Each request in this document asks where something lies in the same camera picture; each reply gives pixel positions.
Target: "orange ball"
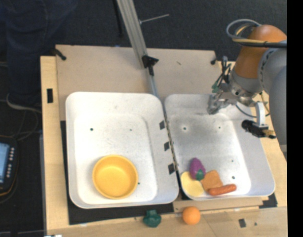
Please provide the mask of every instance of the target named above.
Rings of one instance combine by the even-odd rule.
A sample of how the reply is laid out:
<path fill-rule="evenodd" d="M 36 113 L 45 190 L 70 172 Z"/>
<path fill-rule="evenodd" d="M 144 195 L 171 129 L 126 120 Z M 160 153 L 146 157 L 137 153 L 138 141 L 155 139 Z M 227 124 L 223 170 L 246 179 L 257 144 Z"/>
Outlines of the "orange ball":
<path fill-rule="evenodd" d="M 195 225 L 199 223 L 201 219 L 201 214 L 198 208 L 195 206 L 186 207 L 182 213 L 182 219 L 188 225 Z"/>

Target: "black cable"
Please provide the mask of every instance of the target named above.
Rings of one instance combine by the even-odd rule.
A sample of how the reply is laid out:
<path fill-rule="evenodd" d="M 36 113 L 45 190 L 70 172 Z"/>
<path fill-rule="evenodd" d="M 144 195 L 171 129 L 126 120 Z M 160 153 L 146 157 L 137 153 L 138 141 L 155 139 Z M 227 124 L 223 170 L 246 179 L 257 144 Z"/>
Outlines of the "black cable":
<path fill-rule="evenodd" d="M 28 138 L 29 136 L 31 136 L 34 133 L 39 133 L 39 132 L 37 132 L 37 128 L 38 128 L 38 125 L 39 125 L 38 115 L 37 115 L 36 112 L 33 112 L 33 111 L 31 111 L 31 112 L 35 116 L 36 123 L 35 123 L 32 130 L 21 132 L 21 130 L 23 128 L 23 125 L 25 123 L 26 116 L 27 116 L 27 111 L 25 110 L 18 131 L 15 134 L 11 135 L 11 137 L 15 138 L 17 141 L 24 140 L 24 139 Z"/>
<path fill-rule="evenodd" d="M 11 192 L 7 195 L 7 197 L 5 199 L 3 199 L 3 200 L 0 201 L 0 204 L 8 201 L 14 195 L 15 191 L 17 190 L 17 188 L 18 188 L 18 177 L 16 177 L 16 179 L 14 181 L 14 185 L 12 187 Z"/>
<path fill-rule="evenodd" d="M 222 81 L 223 81 L 223 73 L 221 73 L 221 75 L 216 80 L 217 87 L 221 85 Z"/>
<path fill-rule="evenodd" d="M 250 115 L 250 114 L 244 112 L 238 105 L 235 105 L 235 106 L 236 106 L 237 109 L 239 109 L 240 112 L 243 113 L 244 115 L 247 115 L 247 116 L 249 116 L 249 117 L 251 117 L 251 118 L 257 118 L 257 116 L 253 116 L 253 115 Z"/>
<path fill-rule="evenodd" d="M 5 68 L 7 68 L 7 67 L 8 67 L 8 64 L 0 63 L 0 68 L 5 69 Z"/>
<path fill-rule="evenodd" d="M 264 43 L 246 43 L 246 42 L 237 42 L 243 46 L 250 46 L 250 47 L 267 47 L 267 48 L 287 48 L 287 43 L 273 43 L 273 42 L 264 42 Z"/>
<path fill-rule="evenodd" d="M 225 81 L 226 83 L 229 83 L 229 73 L 230 73 L 230 71 L 231 71 L 230 67 L 231 67 L 231 63 L 229 63 L 229 64 L 224 68 L 223 78 L 224 78 L 224 81 Z"/>
<path fill-rule="evenodd" d="M 250 28 L 250 29 L 251 29 L 250 32 L 252 32 L 252 30 L 253 30 L 256 26 L 258 26 L 257 24 L 258 24 L 258 23 L 256 22 L 256 24 L 246 23 L 246 24 L 240 25 L 240 26 L 237 27 L 237 29 L 235 30 L 236 37 L 242 37 L 243 32 L 244 32 L 246 29 L 248 29 L 248 28 Z"/>

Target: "cable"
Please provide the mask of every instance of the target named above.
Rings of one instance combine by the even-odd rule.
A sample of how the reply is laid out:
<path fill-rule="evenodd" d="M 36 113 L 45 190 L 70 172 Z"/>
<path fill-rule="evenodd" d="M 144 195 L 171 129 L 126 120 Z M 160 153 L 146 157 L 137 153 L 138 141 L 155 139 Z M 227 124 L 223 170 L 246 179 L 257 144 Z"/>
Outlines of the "cable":
<path fill-rule="evenodd" d="M 257 116 L 253 116 L 253 115 L 250 115 L 250 114 L 244 112 L 238 105 L 235 105 L 235 106 L 236 106 L 237 109 L 239 109 L 240 112 L 243 113 L 244 115 L 249 116 L 249 117 L 251 117 L 251 118 L 257 118 Z"/>
<path fill-rule="evenodd" d="M 223 56 L 223 59 L 221 61 L 222 73 L 220 74 L 220 76 L 217 78 L 217 80 L 213 84 L 214 88 L 219 87 L 223 80 L 225 82 L 229 83 L 228 76 L 229 76 L 229 73 L 230 73 L 231 63 L 229 63 L 227 65 L 227 61 L 228 61 L 228 58 L 226 56 Z"/>
<path fill-rule="evenodd" d="M 31 113 L 33 113 L 33 115 L 35 117 L 35 120 L 36 120 L 35 125 L 34 125 L 33 129 L 30 130 L 30 131 L 21 131 L 22 128 L 23 128 L 23 125 L 25 123 L 26 116 L 27 116 L 27 111 L 24 111 L 24 114 L 23 114 L 23 117 L 21 119 L 21 123 L 20 123 L 20 126 L 18 128 L 18 131 L 15 134 L 11 135 L 11 137 L 15 138 L 17 141 L 22 141 L 22 140 L 30 137 L 34 133 L 39 133 L 37 131 L 37 128 L 38 128 L 38 125 L 39 125 L 38 115 L 37 115 L 36 112 L 33 112 L 33 111 L 31 111 Z"/>
<path fill-rule="evenodd" d="M 238 27 L 235 31 L 235 34 L 229 33 L 229 29 L 238 23 L 245 22 L 245 24 L 242 24 L 240 27 Z M 263 40 L 257 40 L 257 39 L 247 39 L 242 37 L 242 33 L 244 30 L 247 28 L 255 28 L 261 26 L 260 23 L 251 20 L 251 19 L 238 19 L 230 24 L 227 25 L 226 27 L 226 34 L 232 39 L 232 41 L 244 45 L 244 46 L 251 46 L 251 47 L 268 47 L 268 48 L 287 48 L 287 43 L 286 42 L 269 42 L 269 41 L 263 41 Z"/>
<path fill-rule="evenodd" d="M 8 196 L 5 199 L 0 201 L 0 204 L 8 201 L 14 195 L 15 191 L 17 190 L 17 187 L 18 187 L 18 177 L 16 177 L 16 179 L 14 181 L 14 185 L 12 187 L 11 192 L 8 194 Z"/>
<path fill-rule="evenodd" d="M 7 67 L 8 67 L 8 64 L 0 63 L 0 68 L 5 69 L 5 68 L 7 68 Z"/>

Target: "green object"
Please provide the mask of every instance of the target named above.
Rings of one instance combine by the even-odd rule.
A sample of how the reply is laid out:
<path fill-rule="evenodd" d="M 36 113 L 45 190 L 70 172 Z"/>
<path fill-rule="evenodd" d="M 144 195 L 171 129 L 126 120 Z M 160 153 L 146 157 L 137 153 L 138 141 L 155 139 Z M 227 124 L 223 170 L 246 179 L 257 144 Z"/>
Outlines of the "green object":
<path fill-rule="evenodd" d="M 213 89 L 212 93 L 217 93 L 219 91 L 219 88 L 217 86 L 217 81 L 212 85 L 211 88 Z"/>
<path fill-rule="evenodd" d="M 143 222 L 149 227 L 157 227 L 161 222 L 161 216 L 157 214 L 156 210 L 148 210 Z"/>
<path fill-rule="evenodd" d="M 199 169 L 195 175 L 197 181 L 201 181 L 204 178 L 204 173 L 202 169 Z"/>

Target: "toy eggplant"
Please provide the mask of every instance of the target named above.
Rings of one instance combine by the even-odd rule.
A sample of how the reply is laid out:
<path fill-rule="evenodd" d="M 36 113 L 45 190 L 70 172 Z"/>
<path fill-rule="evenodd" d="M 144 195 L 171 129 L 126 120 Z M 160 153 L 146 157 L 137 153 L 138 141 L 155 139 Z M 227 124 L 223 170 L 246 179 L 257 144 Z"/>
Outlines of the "toy eggplant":
<path fill-rule="evenodd" d="M 190 175 L 193 179 L 201 181 L 206 174 L 206 170 L 198 158 L 193 158 L 189 168 Z"/>

